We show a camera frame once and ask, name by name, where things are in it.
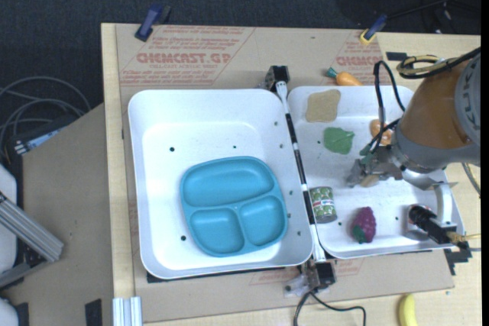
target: yellow banana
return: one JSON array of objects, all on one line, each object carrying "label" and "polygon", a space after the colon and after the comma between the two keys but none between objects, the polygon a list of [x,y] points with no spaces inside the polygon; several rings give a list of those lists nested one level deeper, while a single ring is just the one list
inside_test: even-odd
[{"label": "yellow banana", "polygon": [[418,326],[416,320],[413,294],[405,295],[399,304],[399,321],[401,326]]}]

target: blue plastic plate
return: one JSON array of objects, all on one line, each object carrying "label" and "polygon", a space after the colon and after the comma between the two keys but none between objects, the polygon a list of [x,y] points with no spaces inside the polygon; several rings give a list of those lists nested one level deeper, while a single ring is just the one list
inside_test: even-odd
[{"label": "blue plastic plate", "polygon": [[257,158],[231,157],[191,167],[180,182],[180,198],[194,241],[215,257],[269,247],[287,231],[277,179]]}]

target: small can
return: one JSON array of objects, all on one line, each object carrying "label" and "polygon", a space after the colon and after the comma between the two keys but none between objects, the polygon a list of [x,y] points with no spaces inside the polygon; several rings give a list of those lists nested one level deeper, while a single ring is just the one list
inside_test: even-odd
[{"label": "small can", "polygon": [[333,190],[328,186],[320,186],[309,190],[313,202],[314,216],[317,223],[329,223],[338,218],[333,199]]}]

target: white tray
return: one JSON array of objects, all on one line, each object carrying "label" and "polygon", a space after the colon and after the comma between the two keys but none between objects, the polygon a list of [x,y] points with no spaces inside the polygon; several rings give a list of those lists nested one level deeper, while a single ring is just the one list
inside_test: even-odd
[{"label": "white tray", "polygon": [[[147,90],[128,107],[141,259],[161,279],[292,266],[313,250],[293,149],[278,97],[260,89]],[[283,239],[233,257],[201,251],[186,226],[180,179],[198,163],[250,156],[274,172],[289,213]]]},{"label": "white tray", "polygon": [[[329,123],[308,122],[306,110],[309,96],[330,89],[337,89],[341,93],[338,117]],[[402,111],[397,105],[392,87],[381,86],[381,92],[386,107],[386,122],[396,120]],[[406,106],[413,93],[403,87],[399,87],[399,93]],[[288,102],[309,188],[330,186],[333,189],[338,219],[317,225],[319,241],[328,253],[338,258],[352,258],[451,246],[438,245],[425,236],[420,236],[425,240],[406,236],[407,208],[412,204],[422,204],[436,211],[434,191],[422,191],[395,179],[380,181],[370,188],[350,188],[345,184],[355,159],[359,158],[359,151],[372,138],[370,122],[378,118],[377,96],[373,86],[298,87],[290,92]],[[340,127],[355,133],[348,155],[333,153],[324,148],[322,134],[327,127]],[[446,180],[441,170],[431,177],[438,181]],[[461,216],[453,197],[452,201],[452,222],[458,225],[457,232],[463,233]],[[372,207],[377,221],[377,234],[369,244],[359,244],[348,233],[356,211],[364,206]]]}]

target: orange carrot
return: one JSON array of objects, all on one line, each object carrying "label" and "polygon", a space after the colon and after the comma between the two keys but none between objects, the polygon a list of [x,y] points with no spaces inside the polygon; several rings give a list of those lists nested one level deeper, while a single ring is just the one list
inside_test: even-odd
[{"label": "orange carrot", "polygon": [[345,71],[342,71],[340,73],[337,73],[333,67],[329,67],[329,69],[326,71],[326,76],[329,76],[330,78],[335,78],[336,83],[338,83],[340,86],[362,86],[364,85],[360,80],[355,78],[352,74],[347,73]]},{"label": "orange carrot", "polygon": [[336,82],[340,86],[363,86],[364,84],[355,78],[352,74],[341,72],[336,75]]}]

